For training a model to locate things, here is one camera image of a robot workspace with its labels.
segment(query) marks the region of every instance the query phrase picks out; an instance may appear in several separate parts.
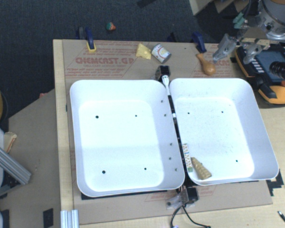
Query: teal connector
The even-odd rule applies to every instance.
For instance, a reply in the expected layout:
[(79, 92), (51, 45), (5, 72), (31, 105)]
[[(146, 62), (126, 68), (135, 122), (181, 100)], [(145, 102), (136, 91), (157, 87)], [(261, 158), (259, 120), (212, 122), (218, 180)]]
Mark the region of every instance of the teal connector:
[(235, 25), (233, 28), (238, 29), (241, 28), (242, 24), (245, 22), (245, 19), (242, 17)]
[(244, 16), (244, 14), (242, 12), (240, 12), (234, 19), (233, 19), (233, 23), (236, 24), (240, 21), (240, 19), (242, 19)]

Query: black pen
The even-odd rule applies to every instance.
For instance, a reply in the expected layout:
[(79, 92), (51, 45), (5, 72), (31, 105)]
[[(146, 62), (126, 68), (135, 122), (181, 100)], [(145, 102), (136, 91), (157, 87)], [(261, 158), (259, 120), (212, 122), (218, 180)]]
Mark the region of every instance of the black pen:
[(283, 221), (285, 222), (285, 216), (284, 216), (284, 214), (282, 214), (282, 212), (281, 211), (278, 211), (278, 214), (281, 216), (281, 218), (283, 219)]

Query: wooden table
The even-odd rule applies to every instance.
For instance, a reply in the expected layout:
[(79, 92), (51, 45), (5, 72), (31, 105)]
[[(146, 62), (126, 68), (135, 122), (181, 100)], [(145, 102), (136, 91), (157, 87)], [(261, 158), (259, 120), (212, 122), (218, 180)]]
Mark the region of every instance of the wooden table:
[[(56, 90), (56, 110), (57, 110), (57, 137), (59, 156), (59, 181), (60, 181), (60, 201), (61, 210), (73, 210), (73, 188), (71, 177), (71, 163), (69, 151), (69, 132), (66, 112), (66, 84), (64, 69), (63, 40), (54, 40), (54, 67), (55, 67), (55, 90)], [(174, 48), (179, 46), (180, 50), (184, 46), (192, 48), (192, 43), (175, 43)], [(271, 144), (276, 154), (280, 171), (285, 183), (285, 107), (266, 108), (261, 103), (260, 112), (264, 120)], [(239, 209), (226, 209), (219, 211), (200, 212), (192, 214), (193, 220), (198, 223), (208, 224), (211, 227), (285, 227), (285, 223), (279, 217), (277, 211), (280, 210), (285, 215), (285, 185), (280, 189), (274, 189), (272, 197), (273, 204), (248, 207)], [(81, 228), (168, 228), (170, 227), (170, 216), (154, 218), (138, 218), (131, 220), (87, 224)], [(174, 225), (180, 228), (195, 227), (184, 215), (177, 215)]]

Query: tin can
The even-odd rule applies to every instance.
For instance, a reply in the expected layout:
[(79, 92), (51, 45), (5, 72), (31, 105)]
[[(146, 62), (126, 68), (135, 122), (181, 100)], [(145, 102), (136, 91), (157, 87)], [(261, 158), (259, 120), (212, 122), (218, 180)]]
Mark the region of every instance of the tin can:
[(171, 53), (167, 51), (160, 43), (153, 48), (152, 55), (155, 56), (161, 63), (165, 63), (171, 57)]

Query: table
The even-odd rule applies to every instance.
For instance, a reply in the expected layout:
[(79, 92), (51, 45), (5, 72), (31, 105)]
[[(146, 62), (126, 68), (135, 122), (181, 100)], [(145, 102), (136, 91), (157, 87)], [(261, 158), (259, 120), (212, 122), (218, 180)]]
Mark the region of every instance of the table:
[[(175, 77), (180, 76), (195, 76), (199, 72), (194, 72), (190, 65), (197, 65), (198, 60), (194, 53), (196, 49), (192, 43), (162, 43), (166, 48), (172, 48), (172, 56), (179, 58), (179, 65), (183, 66), (182, 73), (177, 73)], [(58, 157), (59, 157), (59, 183), (60, 183), (60, 205), (61, 210), (73, 210), (73, 186), (71, 176), (71, 161), (70, 161), (70, 143), (68, 130), (68, 117), (66, 112), (67, 97), (66, 97), (66, 78), (65, 78), (65, 56), (64, 55), (64, 40), (54, 40), (54, 68), (55, 68), (55, 92), (56, 92), (56, 111), (57, 111), (57, 137), (58, 137)], [(216, 45), (206, 45), (207, 49), (214, 48)], [(154, 67), (154, 64), (146, 63), (148, 67)], [(221, 72), (222, 76), (229, 76), (228, 72)], [(144, 71), (136, 77), (138, 79), (146, 77)], [(276, 158), (281, 170), (283, 180), (285, 182), (285, 107), (268, 108), (256, 95), (259, 102), (260, 112), (264, 120), (270, 141), (274, 148)], [(217, 211), (207, 211), (192, 214), (192, 218), (198, 223), (209, 224), (212, 227), (285, 227), (285, 223), (279, 217), (277, 211), (280, 210), (285, 214), (285, 185), (280, 189), (274, 190), (272, 197), (273, 204), (247, 207), (238, 209), (226, 209)], [(160, 216), (152, 218), (137, 218), (130, 220), (122, 220), (115, 222), (105, 222), (96, 224), (81, 225), (81, 228), (106, 228), (106, 227), (169, 227), (170, 216)], [(181, 228), (194, 227), (184, 214), (177, 215), (174, 219), (174, 224)]]

